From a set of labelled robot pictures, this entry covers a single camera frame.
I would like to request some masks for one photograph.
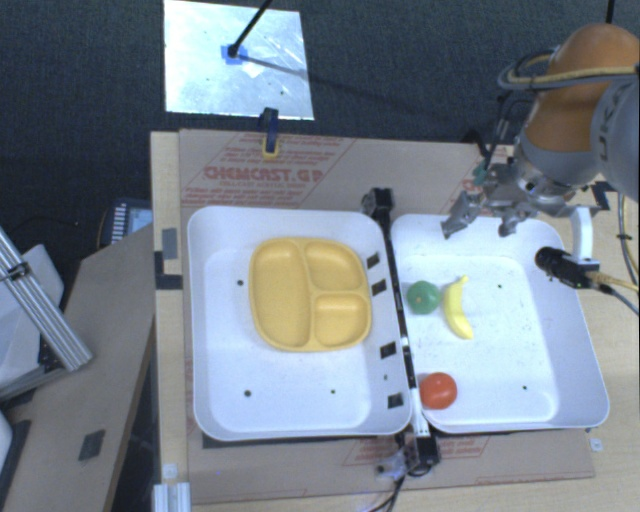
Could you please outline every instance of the tomato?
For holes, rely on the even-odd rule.
[[[456,381],[447,373],[431,373],[420,381],[420,400],[428,409],[446,409],[457,396]]]

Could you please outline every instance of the toy banana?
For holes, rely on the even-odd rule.
[[[447,286],[442,298],[442,308],[449,327],[456,335],[465,340],[473,338],[471,324],[462,311],[462,286],[468,280],[467,276],[462,276],[455,283]]]

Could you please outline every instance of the green ball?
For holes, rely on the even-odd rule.
[[[407,290],[409,307],[416,315],[428,315],[438,307],[441,300],[440,289],[426,281],[413,283]]]

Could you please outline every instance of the blue tape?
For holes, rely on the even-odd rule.
[[[224,59],[224,61],[227,64],[231,64],[232,66],[234,65],[238,65],[238,64],[242,64],[242,59],[240,57],[249,57],[249,53],[247,52],[247,49],[240,45],[240,48],[238,49],[238,55],[235,58],[231,58],[229,57],[229,47],[231,45],[225,45],[225,46],[221,46],[220,47],[220,52],[222,53],[222,58]]]

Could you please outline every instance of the black connector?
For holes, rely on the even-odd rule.
[[[393,191],[390,188],[372,188],[360,203],[362,213],[375,221],[388,221],[393,207]]]
[[[433,466],[440,462],[440,448],[435,437],[416,438],[418,448],[418,465],[409,473],[412,476],[421,476],[428,473]]]
[[[597,261],[576,261],[571,255],[561,249],[543,247],[536,254],[536,265],[547,275],[559,279],[572,288],[591,288],[592,281],[586,276],[587,272],[600,269]]]

